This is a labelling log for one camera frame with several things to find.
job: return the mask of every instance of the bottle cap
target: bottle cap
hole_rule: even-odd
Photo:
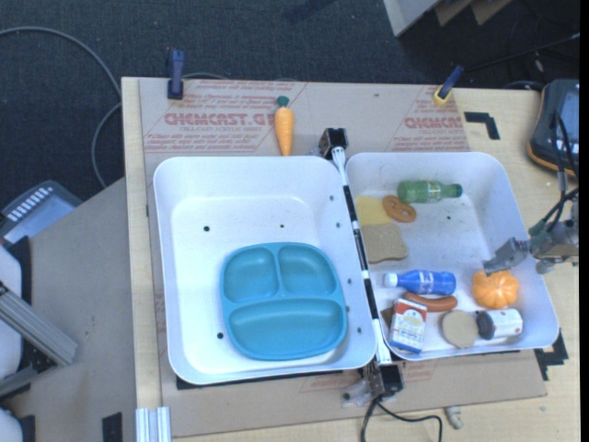
[[[385,273],[384,286],[386,288],[394,288],[398,284],[398,275],[393,272]]]

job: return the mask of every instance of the black device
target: black device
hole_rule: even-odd
[[[538,164],[571,175],[579,171],[579,80],[558,79],[542,89],[527,154]]]

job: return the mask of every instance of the white can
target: white can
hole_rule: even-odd
[[[522,333],[524,320],[515,308],[481,311],[477,316],[479,335],[483,339],[515,337]]]

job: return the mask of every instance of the green bottle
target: green bottle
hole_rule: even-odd
[[[405,180],[397,187],[398,198],[409,203],[435,203],[442,198],[458,198],[462,187],[457,183],[445,185],[436,180]]]

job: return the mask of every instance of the gray surface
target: gray surface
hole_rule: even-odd
[[[4,403],[19,418],[35,416],[36,442],[102,442],[102,418],[114,413],[122,413],[123,440],[133,440],[128,250],[123,180],[31,241],[33,308],[79,344],[71,366],[41,374]]]

